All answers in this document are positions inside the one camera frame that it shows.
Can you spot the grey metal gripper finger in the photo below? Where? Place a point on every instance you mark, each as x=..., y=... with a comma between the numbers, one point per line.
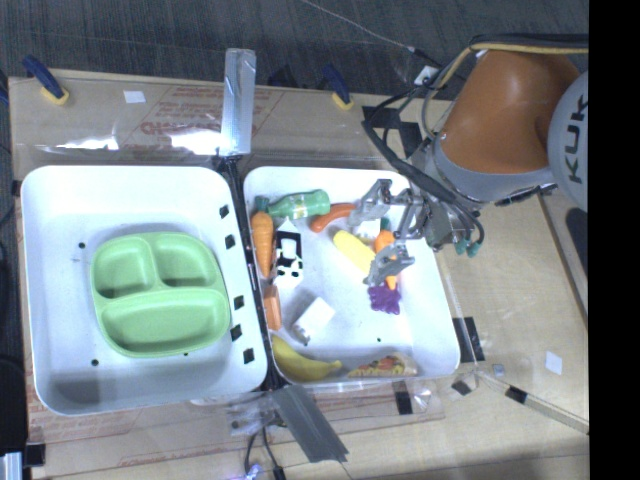
x=390, y=263
x=370, y=205

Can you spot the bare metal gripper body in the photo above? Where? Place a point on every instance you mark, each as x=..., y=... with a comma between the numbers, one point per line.
x=442, y=225

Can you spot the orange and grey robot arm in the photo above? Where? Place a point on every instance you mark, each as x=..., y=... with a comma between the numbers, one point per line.
x=500, y=113

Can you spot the purple grapes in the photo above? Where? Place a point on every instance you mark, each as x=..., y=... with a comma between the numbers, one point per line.
x=385, y=300

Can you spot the yellow corn cob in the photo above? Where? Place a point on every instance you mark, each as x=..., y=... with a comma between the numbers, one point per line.
x=352, y=250

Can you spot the orange sausage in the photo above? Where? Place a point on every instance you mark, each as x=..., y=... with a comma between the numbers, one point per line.
x=327, y=218

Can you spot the green plastic bottle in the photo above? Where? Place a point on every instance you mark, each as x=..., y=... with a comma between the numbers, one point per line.
x=300, y=204

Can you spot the white plastic tray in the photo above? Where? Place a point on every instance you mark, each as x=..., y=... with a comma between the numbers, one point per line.
x=150, y=193
x=350, y=328

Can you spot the black and white milk carton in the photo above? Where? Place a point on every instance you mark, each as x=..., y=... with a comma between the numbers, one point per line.
x=289, y=260

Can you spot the pizza slice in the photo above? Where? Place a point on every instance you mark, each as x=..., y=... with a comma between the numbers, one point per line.
x=385, y=368

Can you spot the brown cardboard board red print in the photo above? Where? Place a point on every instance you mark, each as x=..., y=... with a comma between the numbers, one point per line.
x=310, y=118

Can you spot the large orange carrot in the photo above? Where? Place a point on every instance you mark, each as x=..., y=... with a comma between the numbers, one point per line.
x=262, y=240

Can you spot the orange block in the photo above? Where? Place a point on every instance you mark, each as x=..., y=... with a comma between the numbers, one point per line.
x=272, y=308

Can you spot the yellow banana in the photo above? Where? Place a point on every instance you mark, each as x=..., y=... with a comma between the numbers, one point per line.
x=300, y=365

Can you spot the green divided plate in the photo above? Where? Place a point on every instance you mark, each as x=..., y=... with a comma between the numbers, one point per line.
x=160, y=308

